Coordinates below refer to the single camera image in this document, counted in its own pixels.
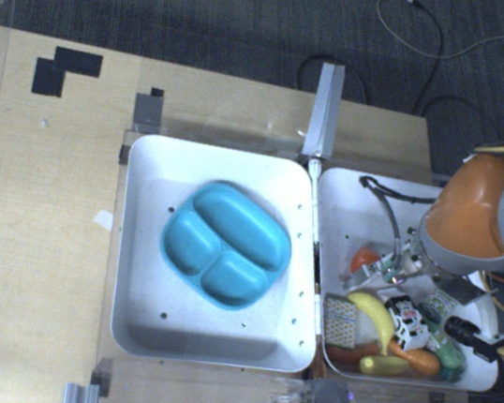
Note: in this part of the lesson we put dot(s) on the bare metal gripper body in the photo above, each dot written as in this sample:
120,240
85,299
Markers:
405,266

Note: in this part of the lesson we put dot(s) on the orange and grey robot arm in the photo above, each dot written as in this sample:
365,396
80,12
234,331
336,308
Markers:
478,208

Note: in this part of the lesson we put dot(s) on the orange round fruit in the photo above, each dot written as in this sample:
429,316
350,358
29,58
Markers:
360,259

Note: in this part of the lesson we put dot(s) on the yellow banana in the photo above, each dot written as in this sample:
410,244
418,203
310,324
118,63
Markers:
378,315

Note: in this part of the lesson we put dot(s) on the white and black carton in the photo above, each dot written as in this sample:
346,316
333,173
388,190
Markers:
408,322

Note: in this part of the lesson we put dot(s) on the white plastic tray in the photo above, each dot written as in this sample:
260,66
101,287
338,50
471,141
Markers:
221,333
350,211

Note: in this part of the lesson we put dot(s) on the white yellow patterned carton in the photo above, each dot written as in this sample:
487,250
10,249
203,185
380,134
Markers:
340,321

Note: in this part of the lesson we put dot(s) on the green bottle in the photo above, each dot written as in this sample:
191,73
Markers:
445,345

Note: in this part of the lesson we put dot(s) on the orange carrot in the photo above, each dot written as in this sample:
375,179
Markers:
421,360

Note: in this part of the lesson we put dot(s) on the red sausage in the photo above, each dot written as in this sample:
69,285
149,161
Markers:
346,354

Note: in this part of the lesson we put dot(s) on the thin black and white rod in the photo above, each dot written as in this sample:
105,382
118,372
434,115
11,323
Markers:
313,177

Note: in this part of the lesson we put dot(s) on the blue divided plate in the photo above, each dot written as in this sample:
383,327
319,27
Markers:
226,244

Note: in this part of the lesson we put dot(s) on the black cylinder on white bracket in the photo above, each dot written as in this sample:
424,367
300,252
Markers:
466,330

